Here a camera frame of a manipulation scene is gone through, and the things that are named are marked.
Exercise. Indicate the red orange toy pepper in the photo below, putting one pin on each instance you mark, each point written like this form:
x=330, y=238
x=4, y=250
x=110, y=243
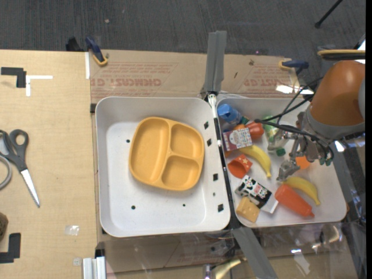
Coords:
x=255, y=129

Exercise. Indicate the yellow cheese wedge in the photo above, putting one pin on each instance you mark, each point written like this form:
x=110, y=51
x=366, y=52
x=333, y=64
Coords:
x=247, y=211

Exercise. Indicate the brown cardboard board red print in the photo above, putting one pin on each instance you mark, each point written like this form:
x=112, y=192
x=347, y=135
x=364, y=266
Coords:
x=174, y=74

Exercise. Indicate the cow print carton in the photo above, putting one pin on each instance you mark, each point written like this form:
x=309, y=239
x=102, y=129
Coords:
x=254, y=192

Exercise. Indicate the red cup with yellow star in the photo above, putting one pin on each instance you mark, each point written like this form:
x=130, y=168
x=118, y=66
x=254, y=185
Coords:
x=238, y=167

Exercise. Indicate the clear bottle with green cap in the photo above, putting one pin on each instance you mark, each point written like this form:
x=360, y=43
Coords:
x=274, y=139

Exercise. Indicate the purple and white small carton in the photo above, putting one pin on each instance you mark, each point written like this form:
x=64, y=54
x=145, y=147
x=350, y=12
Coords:
x=236, y=139

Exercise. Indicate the brown round object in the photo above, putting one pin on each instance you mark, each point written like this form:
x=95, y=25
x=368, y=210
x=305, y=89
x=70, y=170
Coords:
x=3, y=225

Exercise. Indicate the orange round toy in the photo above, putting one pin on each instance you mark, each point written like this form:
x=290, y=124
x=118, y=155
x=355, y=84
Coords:
x=303, y=163

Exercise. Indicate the orange bottle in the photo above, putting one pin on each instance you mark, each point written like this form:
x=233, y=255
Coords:
x=292, y=200

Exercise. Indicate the white plastic tray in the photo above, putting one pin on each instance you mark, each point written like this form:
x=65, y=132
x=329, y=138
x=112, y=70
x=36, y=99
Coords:
x=122, y=214
x=328, y=190

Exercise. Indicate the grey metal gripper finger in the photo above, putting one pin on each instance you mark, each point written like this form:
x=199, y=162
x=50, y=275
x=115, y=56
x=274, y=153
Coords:
x=287, y=170

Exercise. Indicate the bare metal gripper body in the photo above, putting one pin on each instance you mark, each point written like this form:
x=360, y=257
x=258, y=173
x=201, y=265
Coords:
x=312, y=148

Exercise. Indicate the yellow banana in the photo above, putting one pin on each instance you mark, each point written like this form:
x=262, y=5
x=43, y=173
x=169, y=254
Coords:
x=305, y=186
x=260, y=155

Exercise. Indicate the orange divided plate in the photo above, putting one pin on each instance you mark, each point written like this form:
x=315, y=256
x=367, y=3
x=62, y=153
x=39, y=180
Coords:
x=151, y=150

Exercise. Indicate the blue capped bottle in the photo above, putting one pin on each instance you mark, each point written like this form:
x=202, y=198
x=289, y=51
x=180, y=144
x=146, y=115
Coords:
x=228, y=112

